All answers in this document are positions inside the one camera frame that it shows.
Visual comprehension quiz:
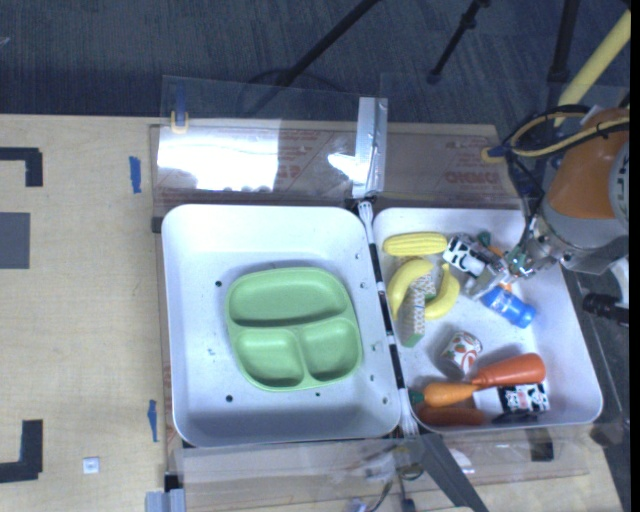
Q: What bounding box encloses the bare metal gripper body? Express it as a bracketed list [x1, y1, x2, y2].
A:
[504, 218, 572, 280]

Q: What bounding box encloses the blue bottle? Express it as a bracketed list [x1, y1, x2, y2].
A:
[480, 285, 538, 330]

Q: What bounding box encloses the black and white cow carton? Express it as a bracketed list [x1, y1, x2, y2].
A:
[441, 234, 506, 279]

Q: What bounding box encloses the yellow banana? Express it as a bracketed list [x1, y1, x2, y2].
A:
[386, 257, 436, 322]
[423, 262, 462, 322]

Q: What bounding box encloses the white can orange print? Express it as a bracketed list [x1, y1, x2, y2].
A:
[440, 330, 484, 377]

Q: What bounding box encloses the green orange patterned carton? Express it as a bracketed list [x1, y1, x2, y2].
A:
[399, 273, 438, 348]

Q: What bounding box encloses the yellow corn cob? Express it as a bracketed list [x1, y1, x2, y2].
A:
[381, 231, 449, 258]

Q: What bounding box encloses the orange bottle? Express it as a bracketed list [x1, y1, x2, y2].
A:
[471, 352, 547, 389]

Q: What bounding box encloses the white plastic tray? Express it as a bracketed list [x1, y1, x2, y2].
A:
[372, 206, 604, 434]
[160, 203, 403, 448]

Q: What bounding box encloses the thin black and white rod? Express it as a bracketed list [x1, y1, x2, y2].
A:
[357, 199, 420, 437]

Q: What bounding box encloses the orange carrot green top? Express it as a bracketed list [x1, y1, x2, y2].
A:
[408, 381, 482, 408]

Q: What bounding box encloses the black and white cow can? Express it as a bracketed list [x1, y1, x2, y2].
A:
[496, 381, 552, 416]

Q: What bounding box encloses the green divided plate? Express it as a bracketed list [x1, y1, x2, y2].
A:
[224, 266, 364, 393]

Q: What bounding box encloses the black cylinder on white bracket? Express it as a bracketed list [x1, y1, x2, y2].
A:
[581, 256, 631, 327]

